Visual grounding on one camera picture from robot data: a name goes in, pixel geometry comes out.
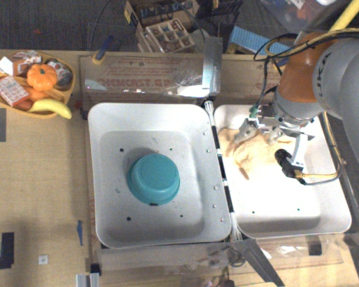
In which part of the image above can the white plastic tray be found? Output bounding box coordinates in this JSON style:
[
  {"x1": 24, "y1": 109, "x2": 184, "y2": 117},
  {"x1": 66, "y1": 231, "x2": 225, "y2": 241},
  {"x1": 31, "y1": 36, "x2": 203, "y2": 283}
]
[
  {"x1": 214, "y1": 104, "x2": 352, "y2": 239},
  {"x1": 87, "y1": 102, "x2": 233, "y2": 249}
]

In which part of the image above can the teal bowl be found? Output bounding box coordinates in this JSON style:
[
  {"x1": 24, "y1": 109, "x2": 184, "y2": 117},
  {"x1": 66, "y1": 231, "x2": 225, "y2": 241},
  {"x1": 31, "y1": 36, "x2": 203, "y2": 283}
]
[{"x1": 127, "y1": 153, "x2": 181, "y2": 206}]

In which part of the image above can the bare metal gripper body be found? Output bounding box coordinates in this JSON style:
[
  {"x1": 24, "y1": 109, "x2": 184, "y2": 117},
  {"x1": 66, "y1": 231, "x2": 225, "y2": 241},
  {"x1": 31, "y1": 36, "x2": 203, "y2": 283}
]
[{"x1": 251, "y1": 104, "x2": 315, "y2": 133}]

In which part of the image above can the white and red carton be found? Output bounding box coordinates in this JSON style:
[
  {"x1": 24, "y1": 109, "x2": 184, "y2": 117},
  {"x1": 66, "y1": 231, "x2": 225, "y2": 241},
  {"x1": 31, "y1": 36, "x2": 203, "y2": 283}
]
[{"x1": 0, "y1": 75, "x2": 30, "y2": 108}]

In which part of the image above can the thin black and white rod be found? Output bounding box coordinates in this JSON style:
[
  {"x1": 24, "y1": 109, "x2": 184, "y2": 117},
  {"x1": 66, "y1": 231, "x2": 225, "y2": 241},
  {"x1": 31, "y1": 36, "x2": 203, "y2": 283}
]
[{"x1": 205, "y1": 100, "x2": 243, "y2": 241}]

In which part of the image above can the strawberry print can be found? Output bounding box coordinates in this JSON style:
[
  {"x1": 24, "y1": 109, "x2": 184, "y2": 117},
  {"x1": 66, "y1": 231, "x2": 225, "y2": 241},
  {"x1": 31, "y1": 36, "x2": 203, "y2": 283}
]
[{"x1": 45, "y1": 59, "x2": 74, "y2": 87}]

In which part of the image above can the small white carton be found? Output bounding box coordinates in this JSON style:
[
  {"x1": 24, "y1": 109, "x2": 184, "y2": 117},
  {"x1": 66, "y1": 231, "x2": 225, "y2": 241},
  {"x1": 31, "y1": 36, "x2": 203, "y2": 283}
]
[{"x1": 0, "y1": 56, "x2": 15, "y2": 76}]

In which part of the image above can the orange pumpkin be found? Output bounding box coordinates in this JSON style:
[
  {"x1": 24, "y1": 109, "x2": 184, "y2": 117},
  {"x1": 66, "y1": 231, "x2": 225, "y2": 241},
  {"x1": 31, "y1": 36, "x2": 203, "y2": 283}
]
[{"x1": 26, "y1": 63, "x2": 58, "y2": 92}]

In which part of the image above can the black cylinder on white bracket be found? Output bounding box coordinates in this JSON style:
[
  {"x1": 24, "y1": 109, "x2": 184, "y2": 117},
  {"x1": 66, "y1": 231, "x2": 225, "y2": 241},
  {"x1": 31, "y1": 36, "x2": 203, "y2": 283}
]
[{"x1": 274, "y1": 131, "x2": 317, "y2": 179}]

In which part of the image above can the brown and white carton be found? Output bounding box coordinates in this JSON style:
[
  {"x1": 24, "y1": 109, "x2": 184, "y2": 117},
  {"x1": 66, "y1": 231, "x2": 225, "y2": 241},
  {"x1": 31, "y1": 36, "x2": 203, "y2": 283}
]
[{"x1": 11, "y1": 50, "x2": 43, "y2": 77}]

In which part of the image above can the orange divided plate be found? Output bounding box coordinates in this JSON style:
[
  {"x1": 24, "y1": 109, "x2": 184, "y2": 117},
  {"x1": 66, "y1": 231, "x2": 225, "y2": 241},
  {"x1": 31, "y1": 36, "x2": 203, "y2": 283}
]
[{"x1": 0, "y1": 50, "x2": 76, "y2": 120}]

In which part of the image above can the orange carrot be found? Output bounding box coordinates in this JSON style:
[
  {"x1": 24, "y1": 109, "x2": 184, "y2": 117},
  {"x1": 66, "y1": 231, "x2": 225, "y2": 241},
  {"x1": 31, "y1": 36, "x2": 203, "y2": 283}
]
[{"x1": 23, "y1": 86, "x2": 50, "y2": 102}]

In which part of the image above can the yellow banana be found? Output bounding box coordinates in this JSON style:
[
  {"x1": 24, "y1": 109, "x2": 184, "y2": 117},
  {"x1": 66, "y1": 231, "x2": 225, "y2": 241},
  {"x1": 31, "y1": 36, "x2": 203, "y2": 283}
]
[{"x1": 28, "y1": 98, "x2": 72, "y2": 120}]

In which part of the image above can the beige cloth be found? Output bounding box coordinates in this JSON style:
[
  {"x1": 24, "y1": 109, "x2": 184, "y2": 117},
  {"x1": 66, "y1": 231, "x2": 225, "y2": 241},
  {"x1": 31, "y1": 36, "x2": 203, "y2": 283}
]
[{"x1": 217, "y1": 126, "x2": 297, "y2": 181}]

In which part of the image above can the red sausage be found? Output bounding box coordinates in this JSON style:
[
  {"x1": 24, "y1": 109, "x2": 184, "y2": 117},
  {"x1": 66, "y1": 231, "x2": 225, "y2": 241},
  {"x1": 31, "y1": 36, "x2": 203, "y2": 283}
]
[{"x1": 14, "y1": 99, "x2": 34, "y2": 112}]

